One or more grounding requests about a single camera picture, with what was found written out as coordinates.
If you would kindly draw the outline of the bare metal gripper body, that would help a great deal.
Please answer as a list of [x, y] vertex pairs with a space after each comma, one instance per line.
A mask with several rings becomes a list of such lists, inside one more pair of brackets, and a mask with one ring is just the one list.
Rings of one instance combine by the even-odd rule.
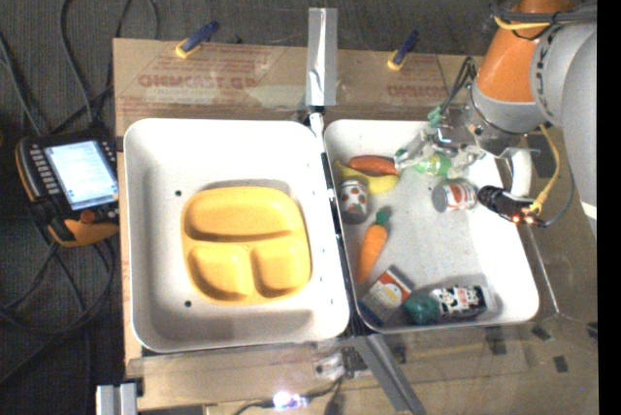
[[507, 156], [522, 137], [539, 126], [536, 107], [500, 107], [485, 115], [477, 107], [448, 107], [433, 110], [433, 143], [440, 150], [482, 151]]

